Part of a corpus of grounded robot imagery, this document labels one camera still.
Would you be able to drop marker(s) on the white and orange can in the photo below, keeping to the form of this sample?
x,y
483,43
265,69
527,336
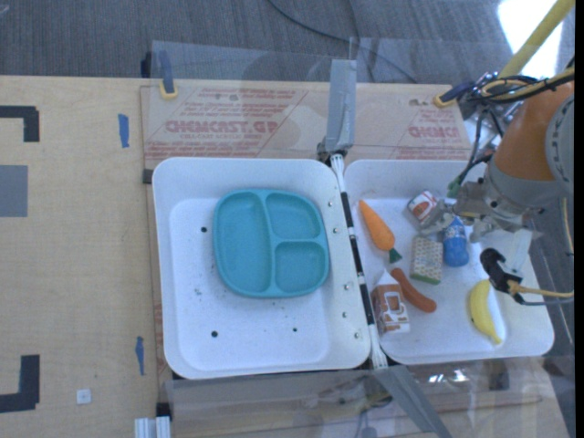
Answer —
x,y
422,204

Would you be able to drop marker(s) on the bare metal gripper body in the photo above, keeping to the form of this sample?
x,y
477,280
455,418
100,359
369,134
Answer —
x,y
490,205

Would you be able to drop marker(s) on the blue divided plate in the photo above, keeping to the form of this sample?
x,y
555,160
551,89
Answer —
x,y
248,244

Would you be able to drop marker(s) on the yellow banana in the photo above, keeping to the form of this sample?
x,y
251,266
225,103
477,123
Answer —
x,y
481,308

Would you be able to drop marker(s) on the red sausage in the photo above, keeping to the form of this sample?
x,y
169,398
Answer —
x,y
413,292

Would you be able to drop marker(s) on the white and orange carton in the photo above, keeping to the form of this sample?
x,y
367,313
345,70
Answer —
x,y
390,308

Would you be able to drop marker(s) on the white plastic tray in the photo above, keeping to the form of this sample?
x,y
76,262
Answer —
x,y
255,336
451,331

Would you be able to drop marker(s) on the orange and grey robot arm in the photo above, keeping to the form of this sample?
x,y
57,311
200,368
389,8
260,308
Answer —
x,y
529,144

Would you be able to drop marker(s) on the blue bottle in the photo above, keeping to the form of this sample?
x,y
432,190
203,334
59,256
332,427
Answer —
x,y
455,247

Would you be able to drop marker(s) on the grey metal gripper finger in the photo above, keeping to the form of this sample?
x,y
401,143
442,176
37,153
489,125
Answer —
x,y
481,231
434,219

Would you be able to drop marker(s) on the brown cardboard board red print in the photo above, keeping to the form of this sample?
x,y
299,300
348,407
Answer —
x,y
274,121

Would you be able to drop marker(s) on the orange carrot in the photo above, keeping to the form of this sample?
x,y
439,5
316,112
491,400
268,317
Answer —
x,y
376,226

